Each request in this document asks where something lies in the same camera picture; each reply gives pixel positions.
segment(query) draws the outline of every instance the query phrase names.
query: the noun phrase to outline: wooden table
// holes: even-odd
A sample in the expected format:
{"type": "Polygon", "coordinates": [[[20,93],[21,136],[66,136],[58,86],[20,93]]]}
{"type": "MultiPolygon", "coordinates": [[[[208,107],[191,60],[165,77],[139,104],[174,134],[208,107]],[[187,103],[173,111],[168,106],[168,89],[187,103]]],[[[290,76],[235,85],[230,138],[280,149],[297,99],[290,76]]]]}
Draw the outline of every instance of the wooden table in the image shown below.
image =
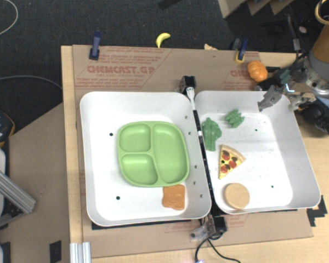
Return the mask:
{"type": "MultiPolygon", "coordinates": [[[[260,53],[266,66],[285,67],[294,60],[293,54],[260,53]]],[[[82,243],[81,196],[78,172],[76,108],[72,46],[61,47],[64,87],[67,183],[69,199],[70,242],[82,243]]],[[[227,257],[241,262],[329,262],[329,136],[297,118],[311,164],[324,196],[328,214],[316,219],[314,237],[277,242],[263,242],[218,247],[227,257]]],[[[139,255],[93,259],[93,262],[194,262],[195,250],[167,251],[139,255]]],[[[205,262],[222,262],[212,248],[202,248],[199,258],[205,262]]]]}

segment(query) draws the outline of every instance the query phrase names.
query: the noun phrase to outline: white tray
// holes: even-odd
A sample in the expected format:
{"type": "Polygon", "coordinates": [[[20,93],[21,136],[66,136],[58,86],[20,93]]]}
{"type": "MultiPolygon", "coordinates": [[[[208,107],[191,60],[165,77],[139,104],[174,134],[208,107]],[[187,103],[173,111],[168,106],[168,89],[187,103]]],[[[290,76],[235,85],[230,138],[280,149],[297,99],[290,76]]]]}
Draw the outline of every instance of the white tray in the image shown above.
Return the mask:
{"type": "Polygon", "coordinates": [[[86,171],[87,211],[100,226],[199,219],[211,209],[211,197],[190,101],[179,93],[91,92],[80,103],[86,171]],[[185,209],[162,205],[163,188],[133,186],[123,178],[117,157],[117,133],[125,124],[164,121],[184,135],[190,172],[185,209]]]}
{"type": "Polygon", "coordinates": [[[195,98],[201,124],[207,117],[218,123],[222,136],[216,151],[206,151],[214,198],[228,214],[310,208],[318,205],[320,191],[305,150],[290,102],[283,96],[262,112],[257,102],[265,92],[200,92],[195,98]],[[245,120],[231,128],[226,114],[238,109],[245,120]],[[218,179],[219,145],[242,153],[246,160],[226,177],[218,179]],[[247,187],[250,202],[243,210],[227,205],[223,197],[230,183],[247,187]]]}

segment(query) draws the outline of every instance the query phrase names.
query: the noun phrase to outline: orange toy pumpkin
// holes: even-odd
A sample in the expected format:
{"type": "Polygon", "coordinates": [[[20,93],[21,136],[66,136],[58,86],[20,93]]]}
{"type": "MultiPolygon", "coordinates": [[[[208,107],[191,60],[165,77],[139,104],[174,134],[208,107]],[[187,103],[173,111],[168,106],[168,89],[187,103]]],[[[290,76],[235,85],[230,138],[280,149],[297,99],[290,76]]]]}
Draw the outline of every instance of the orange toy pumpkin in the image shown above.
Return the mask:
{"type": "Polygon", "coordinates": [[[257,83],[262,82],[267,79],[268,71],[267,68],[262,64],[262,62],[254,60],[247,64],[247,70],[250,77],[254,79],[257,83]]]}

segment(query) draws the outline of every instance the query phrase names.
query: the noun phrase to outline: blue clamp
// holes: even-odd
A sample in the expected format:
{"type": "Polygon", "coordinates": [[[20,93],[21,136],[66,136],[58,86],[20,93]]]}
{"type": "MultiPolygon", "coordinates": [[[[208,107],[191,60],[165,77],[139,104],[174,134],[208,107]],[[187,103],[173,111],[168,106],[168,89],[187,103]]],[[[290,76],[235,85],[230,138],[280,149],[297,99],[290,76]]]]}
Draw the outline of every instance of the blue clamp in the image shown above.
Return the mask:
{"type": "Polygon", "coordinates": [[[246,49],[247,49],[247,38],[244,38],[242,40],[240,50],[236,53],[236,56],[235,56],[236,63],[242,64],[244,62],[246,49]]]}
{"type": "Polygon", "coordinates": [[[98,60],[99,59],[99,46],[101,41],[101,31],[96,30],[94,32],[94,41],[93,41],[93,47],[90,49],[89,58],[92,60],[98,60]]]}

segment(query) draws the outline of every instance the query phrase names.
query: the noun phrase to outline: green plate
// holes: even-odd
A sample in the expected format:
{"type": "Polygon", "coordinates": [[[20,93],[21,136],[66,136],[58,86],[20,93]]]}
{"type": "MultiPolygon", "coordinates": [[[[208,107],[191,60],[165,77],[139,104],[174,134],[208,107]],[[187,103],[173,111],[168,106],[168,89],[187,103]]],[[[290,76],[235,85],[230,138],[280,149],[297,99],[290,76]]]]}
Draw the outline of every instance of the green plate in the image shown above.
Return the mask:
{"type": "Polygon", "coordinates": [[[188,177],[188,151],[183,133],[174,124],[126,124],[118,132],[117,148],[122,174],[133,185],[172,186],[188,177]]]}

